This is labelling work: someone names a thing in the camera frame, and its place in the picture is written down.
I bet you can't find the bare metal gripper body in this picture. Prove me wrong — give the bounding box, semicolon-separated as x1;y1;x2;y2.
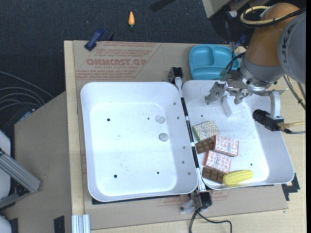
226;71;273;96

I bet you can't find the white block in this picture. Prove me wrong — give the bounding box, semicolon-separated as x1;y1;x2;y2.
222;95;242;118

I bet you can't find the blue divided plate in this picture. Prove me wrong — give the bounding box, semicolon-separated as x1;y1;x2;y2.
189;44;242;81

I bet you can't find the green and white carton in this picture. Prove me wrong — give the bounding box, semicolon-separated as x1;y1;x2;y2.
192;120;220;142

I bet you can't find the thin black and white rod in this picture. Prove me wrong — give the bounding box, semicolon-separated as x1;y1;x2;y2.
174;77;207;192

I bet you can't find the white plastic tray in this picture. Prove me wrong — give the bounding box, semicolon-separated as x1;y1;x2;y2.
181;79;295;191
80;81;199;202

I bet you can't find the orange and white carton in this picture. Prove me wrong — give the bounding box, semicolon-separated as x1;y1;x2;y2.
213;134;240;158
204;150;232;174

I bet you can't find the brown chocolate bar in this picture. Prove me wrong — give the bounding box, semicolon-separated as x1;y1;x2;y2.
201;166;225;185
194;136;216;154

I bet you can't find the brown cardboard board red print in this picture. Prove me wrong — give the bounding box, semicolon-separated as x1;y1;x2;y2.
72;40;289;231

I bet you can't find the yellow corn cob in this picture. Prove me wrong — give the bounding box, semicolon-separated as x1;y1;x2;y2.
222;169;254;186

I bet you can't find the orange carrot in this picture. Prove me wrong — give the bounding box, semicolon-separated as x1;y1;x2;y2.
128;11;136;30

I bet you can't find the black cylinder on white bracket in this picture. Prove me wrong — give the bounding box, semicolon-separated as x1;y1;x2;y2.
252;90;285;132

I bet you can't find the black block with thin wires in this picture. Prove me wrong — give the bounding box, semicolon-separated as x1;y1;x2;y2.
191;190;214;213
164;67;184;83

